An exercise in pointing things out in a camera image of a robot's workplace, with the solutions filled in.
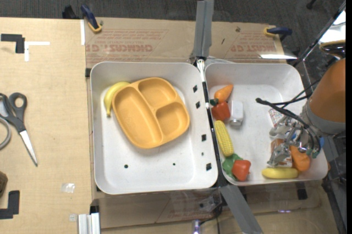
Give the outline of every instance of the blue and yellow clamp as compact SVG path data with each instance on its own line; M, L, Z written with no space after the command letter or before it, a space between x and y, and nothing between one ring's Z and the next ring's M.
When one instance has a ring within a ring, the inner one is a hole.
M276 34L280 35L280 40L283 41L286 36L292 35L292 29L286 27L264 28L265 36L275 37Z
M83 4L81 6L81 11L83 13L83 18L87 17L88 19L88 26L94 33L101 32L101 25L95 19L93 12L90 11L89 7Z

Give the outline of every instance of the yellow banana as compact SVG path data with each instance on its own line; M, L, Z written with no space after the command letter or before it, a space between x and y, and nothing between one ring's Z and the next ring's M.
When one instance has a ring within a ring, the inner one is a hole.
M106 92L104 96L104 106L106 109L106 115L108 117L111 116L111 107L112 107L112 98L114 97L114 94L120 89L123 88L124 86L129 85L129 82L117 82L115 85L111 86L108 91Z
M298 170L295 168L266 168L262 175L269 179L295 179L298 177Z

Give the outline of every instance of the corn cob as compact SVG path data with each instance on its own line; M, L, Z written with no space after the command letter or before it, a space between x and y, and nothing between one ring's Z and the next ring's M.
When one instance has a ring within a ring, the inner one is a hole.
M224 122L220 120L215 121L214 129L221 152L225 157L231 156L234 153L232 140Z

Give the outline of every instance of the orange toy food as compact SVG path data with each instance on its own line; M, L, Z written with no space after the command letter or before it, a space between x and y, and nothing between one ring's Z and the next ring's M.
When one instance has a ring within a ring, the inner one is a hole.
M229 98L232 89L233 85L228 85L226 87L220 88L220 90L215 92L214 98L217 98L219 100L219 103L222 103Z
M290 146L293 167L299 171L306 171L310 166L310 157L306 153L299 152L295 146Z

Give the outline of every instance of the white salt shaker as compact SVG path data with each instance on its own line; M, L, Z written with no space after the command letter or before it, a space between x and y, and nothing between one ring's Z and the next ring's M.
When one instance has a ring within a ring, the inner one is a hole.
M243 121L243 103L241 101L232 100L229 102L230 106L230 125L231 126L240 126Z

